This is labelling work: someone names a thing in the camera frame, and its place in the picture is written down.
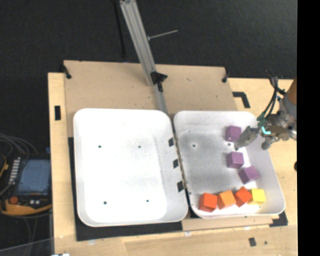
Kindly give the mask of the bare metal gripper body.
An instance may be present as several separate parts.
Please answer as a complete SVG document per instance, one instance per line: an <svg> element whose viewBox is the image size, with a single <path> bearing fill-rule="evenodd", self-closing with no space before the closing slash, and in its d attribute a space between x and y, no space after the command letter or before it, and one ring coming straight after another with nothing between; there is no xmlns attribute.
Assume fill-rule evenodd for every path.
<svg viewBox="0 0 320 256"><path fill-rule="evenodd" d="M271 114L268 118L257 118L259 132L274 140L297 140L297 120L290 114Z"/></svg>

